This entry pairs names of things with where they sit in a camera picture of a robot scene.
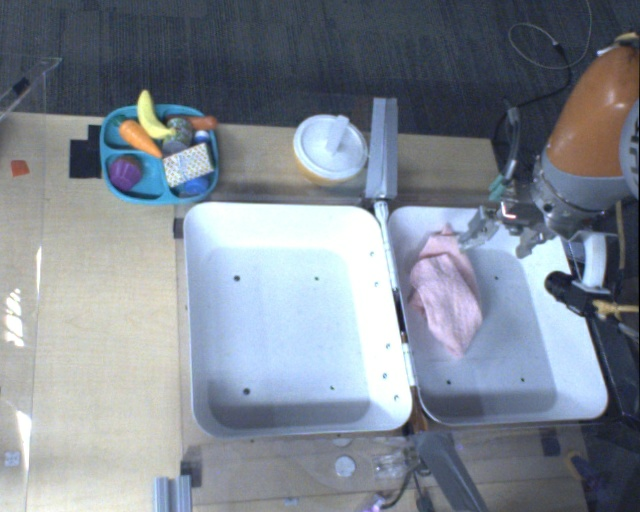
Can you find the black cylinder on white bracket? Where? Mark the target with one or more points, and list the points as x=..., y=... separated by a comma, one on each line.
x=575, y=292

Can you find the yellow cup with white lid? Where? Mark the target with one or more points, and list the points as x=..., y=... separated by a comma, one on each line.
x=330, y=147

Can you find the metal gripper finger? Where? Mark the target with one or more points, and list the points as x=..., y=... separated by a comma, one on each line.
x=481, y=227
x=531, y=244

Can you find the blue divided plate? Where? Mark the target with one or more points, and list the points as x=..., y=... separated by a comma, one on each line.
x=150, y=185

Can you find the yellow banana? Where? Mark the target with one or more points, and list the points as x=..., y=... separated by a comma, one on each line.
x=148, y=120

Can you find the white plastic tray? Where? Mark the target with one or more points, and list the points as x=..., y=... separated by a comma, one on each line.
x=520, y=350
x=290, y=320

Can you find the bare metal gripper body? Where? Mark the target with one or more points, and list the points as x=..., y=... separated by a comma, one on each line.
x=522, y=215

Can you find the blue bottle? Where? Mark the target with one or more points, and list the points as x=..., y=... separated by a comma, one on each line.
x=195, y=186

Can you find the orange carrot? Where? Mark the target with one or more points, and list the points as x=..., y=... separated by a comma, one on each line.
x=139, y=137

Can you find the small green can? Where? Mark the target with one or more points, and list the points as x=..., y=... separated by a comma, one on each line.
x=179, y=131

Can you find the purple grapes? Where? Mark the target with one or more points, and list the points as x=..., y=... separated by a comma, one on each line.
x=125, y=173

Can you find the orange-red sausage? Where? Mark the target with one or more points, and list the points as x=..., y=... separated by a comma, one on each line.
x=204, y=122

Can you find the clear plastic bottle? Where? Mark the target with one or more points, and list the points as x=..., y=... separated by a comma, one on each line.
x=392, y=465

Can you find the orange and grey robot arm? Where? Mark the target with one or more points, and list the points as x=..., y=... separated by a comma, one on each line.
x=595, y=125

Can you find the pink cloth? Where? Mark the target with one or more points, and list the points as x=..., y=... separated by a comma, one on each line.
x=447, y=295

